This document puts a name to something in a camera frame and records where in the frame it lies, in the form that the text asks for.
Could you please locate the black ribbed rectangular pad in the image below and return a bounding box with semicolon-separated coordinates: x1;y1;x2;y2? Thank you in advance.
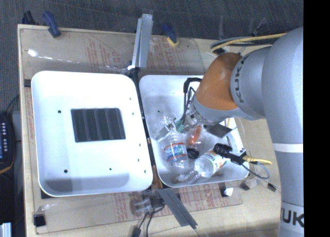
70;107;126;143

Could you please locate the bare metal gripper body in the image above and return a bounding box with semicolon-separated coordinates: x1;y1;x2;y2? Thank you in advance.
185;113;207;129

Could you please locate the white plastic tray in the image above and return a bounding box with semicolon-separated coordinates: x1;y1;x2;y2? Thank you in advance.
30;70;154;197
138;74;250;188

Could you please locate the orange bottle with black cap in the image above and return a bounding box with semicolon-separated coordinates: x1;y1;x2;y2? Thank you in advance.
185;124;203;160

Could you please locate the small crumpled clear plastic bottle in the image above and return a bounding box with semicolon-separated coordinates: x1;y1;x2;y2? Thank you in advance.
162;113;179;129

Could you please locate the brown cardboard board, red print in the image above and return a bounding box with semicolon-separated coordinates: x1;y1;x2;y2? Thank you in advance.
20;28;244;234

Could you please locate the black block with thin wires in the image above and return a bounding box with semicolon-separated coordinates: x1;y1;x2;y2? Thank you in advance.
147;194;166;208

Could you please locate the clear bottle, blue red label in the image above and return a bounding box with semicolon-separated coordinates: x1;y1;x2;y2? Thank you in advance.
162;127;191;175

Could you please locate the clear bottle, white green label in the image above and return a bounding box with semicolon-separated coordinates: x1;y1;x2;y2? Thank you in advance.
186;151;229;185

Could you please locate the black cylinder on white bracket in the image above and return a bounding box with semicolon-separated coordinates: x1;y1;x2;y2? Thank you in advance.
213;134;248;166

